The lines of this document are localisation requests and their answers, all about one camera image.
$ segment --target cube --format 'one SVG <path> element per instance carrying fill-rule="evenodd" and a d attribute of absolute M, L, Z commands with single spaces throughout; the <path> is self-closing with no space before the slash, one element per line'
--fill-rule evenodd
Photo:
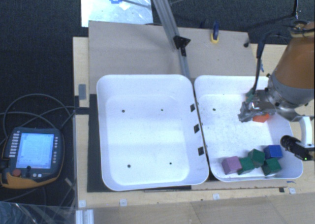
<path fill-rule="evenodd" d="M 259 168 L 264 164 L 265 161 L 265 153 L 262 151 L 259 151 L 257 149 L 252 149 L 248 155 L 249 158 L 251 158 L 252 163 L 254 164 L 255 168 Z"/>
<path fill-rule="evenodd" d="M 249 173 L 249 172 L 251 172 L 252 170 L 255 169 L 255 166 L 252 163 L 251 158 L 246 157 L 246 158 L 242 158 L 242 159 L 239 159 L 239 160 L 240 160 L 242 169 L 237 171 L 238 175 Z"/>
<path fill-rule="evenodd" d="M 241 163 L 237 156 L 225 158 L 222 161 L 222 167 L 226 175 L 236 173 L 238 170 L 242 169 Z"/>
<path fill-rule="evenodd" d="M 280 159 L 282 158 L 282 151 L 280 145 L 268 145 L 266 148 L 264 148 L 264 153 L 266 159 L 276 158 Z"/>
<path fill-rule="evenodd" d="M 261 168 L 265 176 L 277 173 L 281 170 L 281 166 L 277 158 L 266 159 Z"/>

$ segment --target black clamp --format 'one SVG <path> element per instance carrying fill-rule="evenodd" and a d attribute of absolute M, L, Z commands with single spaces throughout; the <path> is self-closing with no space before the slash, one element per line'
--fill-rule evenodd
<path fill-rule="evenodd" d="M 186 50 L 185 47 L 188 45 L 188 43 L 190 42 L 189 38 L 184 38 L 181 36 L 174 36 L 174 43 L 177 49 L 181 49 L 181 53 L 183 57 L 186 57 Z"/>

